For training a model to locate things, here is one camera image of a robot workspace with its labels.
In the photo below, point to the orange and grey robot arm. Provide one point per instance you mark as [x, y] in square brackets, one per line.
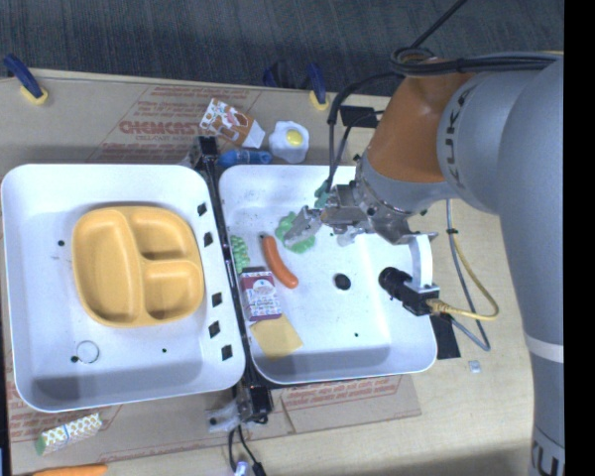
[501, 142]

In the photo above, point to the brown cardboard board, red print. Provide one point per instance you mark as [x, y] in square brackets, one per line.
[104, 117]

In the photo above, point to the green grapes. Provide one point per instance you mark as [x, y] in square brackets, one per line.
[239, 253]

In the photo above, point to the white fried egg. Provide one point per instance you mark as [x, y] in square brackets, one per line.
[290, 142]

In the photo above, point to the small black oval piece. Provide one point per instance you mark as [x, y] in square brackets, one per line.
[342, 281]

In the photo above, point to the black cylinder on white bracket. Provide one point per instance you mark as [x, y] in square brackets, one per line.
[401, 285]

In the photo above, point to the white and orange carton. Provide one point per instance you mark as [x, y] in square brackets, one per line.
[230, 123]

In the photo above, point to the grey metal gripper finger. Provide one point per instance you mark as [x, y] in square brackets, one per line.
[301, 223]

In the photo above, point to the blue bottle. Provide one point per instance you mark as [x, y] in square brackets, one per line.
[245, 157]

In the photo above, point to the white plastic tray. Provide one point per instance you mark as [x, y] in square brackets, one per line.
[44, 266]
[347, 325]

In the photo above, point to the green broccoli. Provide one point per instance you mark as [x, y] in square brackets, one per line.
[302, 245]

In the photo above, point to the orange carrot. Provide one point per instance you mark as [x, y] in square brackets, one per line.
[72, 470]

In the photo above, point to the orange sausage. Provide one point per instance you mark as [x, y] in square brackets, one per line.
[276, 263]

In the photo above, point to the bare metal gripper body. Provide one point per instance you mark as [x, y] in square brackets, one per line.
[349, 208]

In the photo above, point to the yellow cheese slice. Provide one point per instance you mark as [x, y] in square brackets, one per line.
[275, 337]

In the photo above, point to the red and white carton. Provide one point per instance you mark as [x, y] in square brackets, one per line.
[261, 295]

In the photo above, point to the yellow divided plate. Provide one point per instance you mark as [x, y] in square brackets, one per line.
[104, 266]

